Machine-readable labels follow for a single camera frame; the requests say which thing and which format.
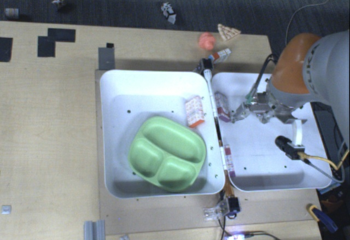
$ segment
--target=green divided plate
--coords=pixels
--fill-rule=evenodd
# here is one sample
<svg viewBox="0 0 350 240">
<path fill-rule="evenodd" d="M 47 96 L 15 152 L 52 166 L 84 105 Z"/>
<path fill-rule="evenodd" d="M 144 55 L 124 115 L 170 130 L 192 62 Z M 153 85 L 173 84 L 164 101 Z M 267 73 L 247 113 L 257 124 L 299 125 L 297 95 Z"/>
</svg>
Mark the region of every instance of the green divided plate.
<svg viewBox="0 0 350 240">
<path fill-rule="evenodd" d="M 196 180 L 206 157 L 203 139 L 192 130 L 161 116 L 140 127 L 128 160 L 146 181 L 170 192 L 181 192 Z"/>
</svg>

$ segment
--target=wooden table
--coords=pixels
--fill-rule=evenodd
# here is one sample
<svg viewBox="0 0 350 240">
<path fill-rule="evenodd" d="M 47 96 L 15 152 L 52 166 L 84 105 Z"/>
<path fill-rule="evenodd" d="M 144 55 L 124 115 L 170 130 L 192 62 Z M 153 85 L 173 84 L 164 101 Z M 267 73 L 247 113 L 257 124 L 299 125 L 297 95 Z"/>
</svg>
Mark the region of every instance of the wooden table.
<svg viewBox="0 0 350 240">
<path fill-rule="evenodd" d="M 37 57 L 38 36 L 47 36 L 48 28 L 75 29 L 75 43 L 56 42 L 55 58 Z M 0 63 L 0 206 L 12 206 L 11 214 L 0 214 L 1 240 L 83 239 L 84 221 L 103 219 L 96 147 L 98 48 L 114 43 L 116 68 L 188 71 L 208 55 L 197 46 L 199 35 L 0 21 L 0 37 L 13 38 L 10 62 Z M 217 71 L 258 72 L 270 53 L 266 36 L 217 42 L 216 50 L 224 48 L 232 54 Z M 235 193 L 242 212 L 227 222 L 228 231 L 320 239 L 317 223 L 305 210 L 309 203 L 319 206 L 315 190 Z M 189 208 L 199 200 L 189 198 Z M 192 214 L 188 210 L 186 218 Z M 128 226 L 140 226 L 138 221 Z M 198 223 L 181 230 L 166 226 L 168 231 L 130 233 L 129 238 L 219 239 L 217 223 Z"/>
</svg>

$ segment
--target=yellow cable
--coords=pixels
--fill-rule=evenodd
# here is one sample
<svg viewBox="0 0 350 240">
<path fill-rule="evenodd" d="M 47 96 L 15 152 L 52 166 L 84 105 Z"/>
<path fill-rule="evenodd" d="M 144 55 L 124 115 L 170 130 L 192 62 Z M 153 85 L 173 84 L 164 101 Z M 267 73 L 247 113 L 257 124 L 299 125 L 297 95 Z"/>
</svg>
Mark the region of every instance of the yellow cable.
<svg viewBox="0 0 350 240">
<path fill-rule="evenodd" d="M 339 170 L 339 168 L 342 166 L 344 160 L 346 159 L 347 155 L 349 154 L 349 149 L 347 149 L 347 151 L 344 153 L 343 157 L 341 158 L 341 160 L 339 161 L 338 165 L 335 165 L 334 162 L 328 160 L 328 159 L 325 159 L 323 157 L 320 157 L 320 156 L 313 156 L 313 155 L 308 155 L 308 154 L 305 154 L 304 152 L 300 151 L 298 152 L 298 155 L 300 157 L 301 160 L 304 160 L 304 159 L 317 159 L 317 160 L 322 160 L 322 161 L 325 161 L 327 162 L 331 167 L 333 167 L 335 170 Z"/>
</svg>

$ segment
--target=toy pizza slice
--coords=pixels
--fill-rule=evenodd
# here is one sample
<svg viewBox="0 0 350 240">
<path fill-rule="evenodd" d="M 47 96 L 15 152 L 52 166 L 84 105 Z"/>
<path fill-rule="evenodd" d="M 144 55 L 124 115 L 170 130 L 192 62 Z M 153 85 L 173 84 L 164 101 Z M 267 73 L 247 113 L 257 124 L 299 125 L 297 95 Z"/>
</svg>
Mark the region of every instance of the toy pizza slice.
<svg viewBox="0 0 350 240">
<path fill-rule="evenodd" d="M 218 24 L 218 31 L 220 33 L 220 36 L 224 41 L 227 41 L 239 34 L 241 34 L 241 31 L 235 28 L 230 28 L 227 26 L 224 26 L 222 24 Z"/>
</svg>

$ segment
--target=robotic arm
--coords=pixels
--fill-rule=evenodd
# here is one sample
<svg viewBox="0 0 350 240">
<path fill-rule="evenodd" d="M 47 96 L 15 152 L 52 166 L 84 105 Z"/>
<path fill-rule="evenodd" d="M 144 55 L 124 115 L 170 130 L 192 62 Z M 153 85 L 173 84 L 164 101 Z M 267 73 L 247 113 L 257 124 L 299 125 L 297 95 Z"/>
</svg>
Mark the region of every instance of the robotic arm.
<svg viewBox="0 0 350 240">
<path fill-rule="evenodd" d="M 283 50 L 266 92 L 256 92 L 259 82 L 258 78 L 232 122 L 254 113 L 262 123 L 275 116 L 292 124 L 296 120 L 293 111 L 306 102 L 322 102 L 332 107 L 349 146 L 349 31 L 323 38 L 309 33 L 297 35 Z"/>
</svg>

